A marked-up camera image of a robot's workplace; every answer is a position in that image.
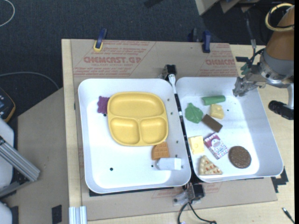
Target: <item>yellow block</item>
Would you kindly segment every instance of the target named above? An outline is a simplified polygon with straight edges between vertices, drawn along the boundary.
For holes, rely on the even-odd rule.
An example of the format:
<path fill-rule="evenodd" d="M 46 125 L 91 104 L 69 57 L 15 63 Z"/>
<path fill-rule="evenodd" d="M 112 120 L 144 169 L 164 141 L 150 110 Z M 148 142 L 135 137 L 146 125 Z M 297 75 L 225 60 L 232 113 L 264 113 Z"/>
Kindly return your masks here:
<path fill-rule="evenodd" d="M 193 154 L 201 154 L 204 150 L 204 140 L 202 136 L 194 136 L 188 138 Z"/>
<path fill-rule="evenodd" d="M 222 106 L 218 104 L 211 105 L 210 115 L 214 118 L 223 119 L 224 112 Z"/>

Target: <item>black floor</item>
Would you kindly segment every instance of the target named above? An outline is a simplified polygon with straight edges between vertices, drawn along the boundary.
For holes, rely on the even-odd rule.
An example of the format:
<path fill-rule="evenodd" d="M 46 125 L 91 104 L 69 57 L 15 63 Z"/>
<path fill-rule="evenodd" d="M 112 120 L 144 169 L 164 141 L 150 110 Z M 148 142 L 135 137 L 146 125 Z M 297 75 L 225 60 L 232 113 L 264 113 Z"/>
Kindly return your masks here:
<path fill-rule="evenodd" d="M 101 27 L 110 40 L 186 42 L 197 28 L 211 33 L 211 42 L 250 44 L 246 15 L 239 7 L 223 13 L 216 3 L 199 16 L 195 0 L 9 0 L 13 19 L 0 27 L 0 87 L 16 104 L 18 116 L 63 86 L 61 39 L 96 39 Z M 264 18 L 273 2 L 261 0 L 249 10 L 250 27 L 257 44 L 266 44 L 271 33 Z M 13 9 L 0 0 L 0 25 Z"/>

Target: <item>yellow plate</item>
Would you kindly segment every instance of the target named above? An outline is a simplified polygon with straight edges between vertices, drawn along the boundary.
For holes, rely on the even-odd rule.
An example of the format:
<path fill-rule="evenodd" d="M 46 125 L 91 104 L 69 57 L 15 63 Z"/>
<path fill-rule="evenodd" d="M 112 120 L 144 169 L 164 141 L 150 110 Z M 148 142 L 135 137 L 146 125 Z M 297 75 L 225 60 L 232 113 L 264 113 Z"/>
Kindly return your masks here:
<path fill-rule="evenodd" d="M 111 136 L 122 145 L 157 145 L 168 135 L 164 103 L 152 93 L 116 93 L 108 101 L 107 115 Z"/>

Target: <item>black pen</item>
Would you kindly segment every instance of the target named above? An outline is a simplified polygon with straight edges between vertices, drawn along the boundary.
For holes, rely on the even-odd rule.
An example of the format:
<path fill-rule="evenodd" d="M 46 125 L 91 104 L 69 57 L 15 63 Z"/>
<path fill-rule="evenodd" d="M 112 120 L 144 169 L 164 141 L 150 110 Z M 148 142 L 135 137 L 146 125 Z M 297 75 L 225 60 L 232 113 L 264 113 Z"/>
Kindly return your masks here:
<path fill-rule="evenodd" d="M 289 214 L 289 212 L 283 207 L 282 210 L 285 212 L 285 214 L 287 215 L 287 217 L 295 224 L 295 221 L 293 220 L 293 218 L 291 217 L 291 215 Z"/>

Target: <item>white eraser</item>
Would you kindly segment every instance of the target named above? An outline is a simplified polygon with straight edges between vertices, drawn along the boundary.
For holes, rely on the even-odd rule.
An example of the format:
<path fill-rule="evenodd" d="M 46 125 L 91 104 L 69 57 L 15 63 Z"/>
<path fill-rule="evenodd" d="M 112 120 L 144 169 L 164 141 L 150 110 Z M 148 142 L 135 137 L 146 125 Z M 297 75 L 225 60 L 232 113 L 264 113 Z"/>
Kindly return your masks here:
<path fill-rule="evenodd" d="M 160 158 L 157 162 L 160 170 L 181 170 L 182 160 L 180 158 Z"/>

